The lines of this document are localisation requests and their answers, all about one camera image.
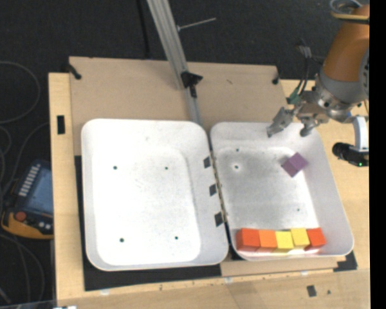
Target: wooden block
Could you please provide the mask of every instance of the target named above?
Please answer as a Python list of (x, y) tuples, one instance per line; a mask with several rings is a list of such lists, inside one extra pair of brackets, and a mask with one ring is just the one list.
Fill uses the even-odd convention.
[(287, 253), (295, 248), (290, 231), (276, 231), (276, 239), (277, 248), (274, 250), (275, 253)]
[(308, 229), (310, 245), (305, 250), (313, 250), (322, 247), (326, 244), (326, 238), (323, 235), (322, 228)]
[(236, 234), (238, 250), (255, 252), (260, 248), (259, 231), (257, 229), (242, 228)]
[(310, 245), (308, 231), (306, 228), (292, 228), (290, 229), (290, 232), (295, 249), (304, 249)]
[(289, 159), (287, 159), (282, 167), (291, 177), (294, 177), (298, 172), (300, 172), (308, 162), (300, 155), (300, 153), (295, 153)]
[(273, 252), (277, 248), (276, 232), (274, 230), (259, 230), (260, 248), (262, 253)]

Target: yellow block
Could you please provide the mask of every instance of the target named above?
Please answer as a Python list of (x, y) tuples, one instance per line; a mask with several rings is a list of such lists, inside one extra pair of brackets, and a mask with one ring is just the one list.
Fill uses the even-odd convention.
[(305, 228), (293, 228), (290, 229), (290, 232), (293, 238), (295, 249), (303, 249), (310, 245), (308, 232)]
[(290, 231), (276, 231), (277, 248), (274, 253), (287, 253), (293, 250), (293, 237)]

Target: white tray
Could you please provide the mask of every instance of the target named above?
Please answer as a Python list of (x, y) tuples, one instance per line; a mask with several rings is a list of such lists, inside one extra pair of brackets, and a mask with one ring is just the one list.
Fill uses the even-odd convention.
[(106, 271), (213, 265), (228, 241), (208, 138), (193, 122), (94, 119), (82, 129), (86, 252)]
[[(268, 138), (268, 123), (223, 122), (211, 130), (217, 177), (232, 245), (244, 259), (344, 256), (353, 235), (319, 133), (299, 135), (300, 123)], [(308, 165), (293, 178), (281, 167), (296, 152)], [(321, 227), (327, 243), (320, 252), (288, 255), (237, 251), (235, 234), (243, 227), (290, 229)]]

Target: metal pole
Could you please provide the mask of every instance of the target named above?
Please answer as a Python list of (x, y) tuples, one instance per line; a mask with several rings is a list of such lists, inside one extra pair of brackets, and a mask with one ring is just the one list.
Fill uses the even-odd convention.
[(201, 125), (202, 122), (197, 99), (190, 94), (189, 90), (185, 89), (181, 79), (181, 74), (188, 71), (188, 68), (176, 23), (174, 22), (173, 14), (170, 9), (169, 0), (147, 0), (147, 3), (149, 4), (149, 9), (153, 16), (166, 57), (173, 69), (176, 78), (176, 86), (178, 89), (185, 90), (190, 119)]

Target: orange block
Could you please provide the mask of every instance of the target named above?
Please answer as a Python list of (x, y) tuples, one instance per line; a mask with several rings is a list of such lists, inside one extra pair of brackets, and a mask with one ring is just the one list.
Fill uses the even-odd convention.
[(260, 248), (259, 231), (257, 229), (242, 228), (236, 234), (236, 247), (238, 250), (255, 252)]
[(276, 232), (274, 230), (259, 230), (260, 248), (258, 252), (270, 253), (277, 248)]
[(322, 228), (308, 229), (310, 245), (306, 246), (305, 250), (318, 249), (326, 244), (326, 238), (323, 235)]

